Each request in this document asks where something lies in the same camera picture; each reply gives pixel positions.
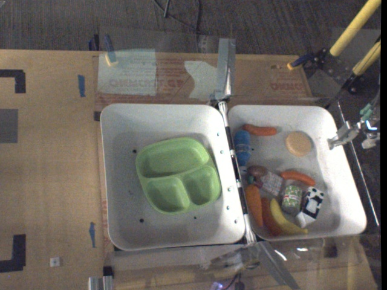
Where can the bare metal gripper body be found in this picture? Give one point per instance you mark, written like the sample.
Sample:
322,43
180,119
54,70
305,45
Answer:
373,125

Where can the yellow banana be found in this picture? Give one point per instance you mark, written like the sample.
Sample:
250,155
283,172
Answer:
282,220

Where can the blue bottle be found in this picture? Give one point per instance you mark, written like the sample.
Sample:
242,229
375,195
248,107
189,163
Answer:
242,146

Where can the white plastic tray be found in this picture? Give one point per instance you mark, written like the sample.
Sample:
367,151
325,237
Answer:
335,186
121,162

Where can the brown cardboard board red print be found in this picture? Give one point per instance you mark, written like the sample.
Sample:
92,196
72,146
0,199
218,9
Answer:
257,77

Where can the brown round toy food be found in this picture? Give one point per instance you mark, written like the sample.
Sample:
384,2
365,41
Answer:
257,171

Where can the black and white carton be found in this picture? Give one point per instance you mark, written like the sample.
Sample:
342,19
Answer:
313,205

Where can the small white square block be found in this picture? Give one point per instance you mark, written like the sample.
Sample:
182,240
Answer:
55,262

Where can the green and white can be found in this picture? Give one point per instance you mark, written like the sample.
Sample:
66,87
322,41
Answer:
291,199

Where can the chequered packet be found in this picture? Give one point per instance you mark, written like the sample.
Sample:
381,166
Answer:
272,183

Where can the tan round biscuit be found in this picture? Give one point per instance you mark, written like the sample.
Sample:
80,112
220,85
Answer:
299,143

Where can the green divided plate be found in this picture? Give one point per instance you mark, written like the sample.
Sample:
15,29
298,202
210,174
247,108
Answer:
169,159

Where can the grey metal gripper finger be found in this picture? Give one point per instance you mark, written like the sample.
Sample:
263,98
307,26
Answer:
371,140
344,134

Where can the dark orange sausage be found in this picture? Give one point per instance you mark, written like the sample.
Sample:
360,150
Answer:
269,219

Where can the orange carrot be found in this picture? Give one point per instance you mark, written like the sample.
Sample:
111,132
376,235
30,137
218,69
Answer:
254,202

